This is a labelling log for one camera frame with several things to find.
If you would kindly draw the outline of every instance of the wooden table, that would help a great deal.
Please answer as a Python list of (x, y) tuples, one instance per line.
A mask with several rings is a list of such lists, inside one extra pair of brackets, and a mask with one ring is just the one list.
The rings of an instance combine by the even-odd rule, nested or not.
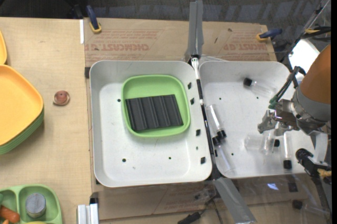
[[(75, 224), (77, 205), (88, 204), (92, 194), (87, 105), (90, 93), (84, 76), (85, 46), (80, 42), (80, 21), (2, 17), (0, 30), (6, 43), (7, 64), (36, 87), (45, 109), (42, 125), (18, 147), (0, 155), (0, 189), (23, 184), (47, 185), (59, 198), (63, 223)], [(59, 90), (69, 92), (68, 105), (53, 105), (54, 94)], [(318, 201), (309, 177), (305, 174), (296, 177), (308, 191), (306, 195)], [(294, 210), (289, 200), (269, 202), (263, 194), (260, 196), (259, 202), (249, 205), (258, 223), (325, 223), (321, 217)], [(225, 207), (220, 207), (219, 212), (224, 223), (234, 223)], [(183, 212), (101, 223), (169, 224), (186, 216)], [(216, 211), (210, 209), (196, 223), (219, 223), (219, 219)]]

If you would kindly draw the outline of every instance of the sausage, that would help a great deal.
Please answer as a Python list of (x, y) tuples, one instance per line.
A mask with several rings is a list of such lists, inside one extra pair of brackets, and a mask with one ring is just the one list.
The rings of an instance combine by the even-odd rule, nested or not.
[(20, 215), (17, 212), (10, 210), (3, 205), (0, 206), (0, 217), (8, 219), (11, 223), (17, 223), (20, 221)]

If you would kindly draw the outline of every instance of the transparent plastic sheet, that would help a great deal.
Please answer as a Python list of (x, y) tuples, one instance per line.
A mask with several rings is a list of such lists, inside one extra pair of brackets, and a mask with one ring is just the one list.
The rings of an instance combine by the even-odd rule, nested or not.
[[(93, 34), (88, 27), (88, 20), (84, 20), (84, 45), (86, 56), (86, 67), (99, 60), (178, 60), (185, 61), (184, 52), (187, 48), (187, 34), (188, 22), (177, 22), (177, 26), (172, 26), (174, 22), (162, 22), (161, 29), (149, 29), (146, 21), (137, 21), (136, 19), (102, 19), (98, 18), (102, 24), (102, 33)], [(118, 25), (117, 29), (111, 29), (109, 34), (104, 33), (105, 25), (112, 23), (113, 26)], [(209, 34), (205, 37), (205, 43), (208, 45), (212, 42), (219, 40), (221, 31), (232, 33), (235, 31), (235, 24), (226, 25), (222, 24), (223, 29), (213, 30), (220, 32), (220, 35)], [(167, 27), (171, 32), (173, 41), (166, 40), (162, 47), (170, 47), (170, 43), (174, 44), (173, 50), (168, 50), (169, 53), (165, 54), (163, 51), (158, 51), (157, 54), (147, 55), (147, 50), (142, 50), (148, 45), (146, 42), (160, 41), (160, 36), (163, 36)], [(256, 43), (254, 37), (256, 31), (263, 32), (266, 29), (263, 25), (248, 25), (248, 29), (254, 27), (254, 32), (246, 30), (246, 47), (255, 48), (264, 46), (263, 52), (255, 52), (245, 50), (244, 52), (238, 50), (242, 43), (236, 39), (236, 43), (232, 43), (232, 50), (228, 43), (224, 42), (220, 46), (218, 53), (211, 53), (203, 55), (200, 58), (200, 63), (207, 61), (275, 61), (275, 52), (271, 48), (271, 42)], [(180, 30), (180, 34), (172, 36), (172, 32), (176, 29)], [(116, 46), (116, 34), (118, 34), (119, 45)], [(141, 40), (140, 43), (130, 42), (130, 40)], [(116, 55), (120, 52), (120, 48), (124, 48), (122, 55)], [(91, 104), (90, 104), (90, 88), (88, 87), (88, 115), (91, 117)], [(238, 178), (233, 179), (234, 184), (237, 186), (240, 195), (243, 197), (248, 208), (254, 214), (258, 223), (327, 223), (329, 222), (329, 207), (322, 205), (319, 198), (316, 185), (312, 182), (311, 178), (305, 174), (298, 175), (279, 175), (279, 176), (264, 176), (253, 178)], [(201, 214), (200, 223), (235, 223), (230, 212), (228, 211), (223, 200), (217, 194), (212, 180), (206, 180), (198, 183), (191, 184), (173, 184), (173, 185), (159, 185), (159, 186), (145, 186), (135, 188), (118, 188), (110, 189), (100, 185), (95, 179), (92, 170), (92, 189), (93, 192), (99, 193), (100, 196), (100, 217), (102, 223), (110, 223), (110, 219), (114, 219), (114, 223), (177, 223), (178, 221), (187, 217), (188, 214), (199, 212)]]

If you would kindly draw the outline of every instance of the stacked plates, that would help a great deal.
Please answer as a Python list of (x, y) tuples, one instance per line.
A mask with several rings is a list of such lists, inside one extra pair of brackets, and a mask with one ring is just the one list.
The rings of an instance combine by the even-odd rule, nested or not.
[(6, 60), (0, 32), (0, 154), (22, 143), (44, 118), (40, 93), (15, 69), (5, 65)]

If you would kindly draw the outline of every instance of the white plastic tray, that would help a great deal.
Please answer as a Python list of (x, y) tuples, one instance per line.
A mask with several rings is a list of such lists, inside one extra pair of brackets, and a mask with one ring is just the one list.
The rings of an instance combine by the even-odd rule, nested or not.
[[(122, 115), (121, 89), (137, 75), (175, 76), (185, 87), (191, 123), (178, 135), (143, 138), (130, 133)], [(212, 163), (193, 68), (184, 62), (104, 60), (90, 70), (93, 156), (96, 179), (106, 187), (196, 182), (211, 173)]]
[[(273, 154), (267, 156), (244, 147), (248, 134), (261, 135), (257, 125), (268, 108), (269, 98), (258, 96), (243, 87), (243, 79), (249, 77), (280, 89), (289, 75), (288, 69), (278, 62), (204, 62), (199, 71), (205, 105), (216, 105), (227, 134), (221, 147), (234, 169), (227, 171), (223, 158), (218, 156), (215, 159), (221, 174), (229, 178), (244, 178), (289, 172), (281, 164), (281, 147), (275, 148)], [(283, 98), (290, 100), (293, 93), (291, 84)], [(303, 173), (304, 168), (298, 164), (295, 152), (299, 148), (313, 152), (311, 138), (302, 131), (293, 130), (290, 133), (293, 148), (291, 172)]]

